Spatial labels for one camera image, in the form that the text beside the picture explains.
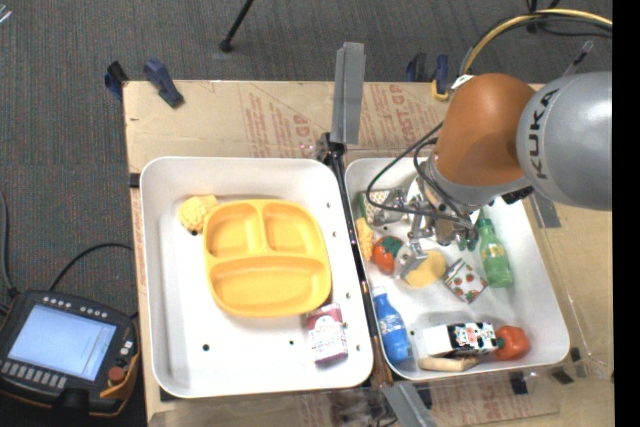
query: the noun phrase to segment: yellow plate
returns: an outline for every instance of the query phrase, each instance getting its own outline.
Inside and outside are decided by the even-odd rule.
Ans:
[[[297,203],[223,203],[207,215],[203,240],[209,290],[228,313],[297,315],[320,306],[331,291],[320,225]]]

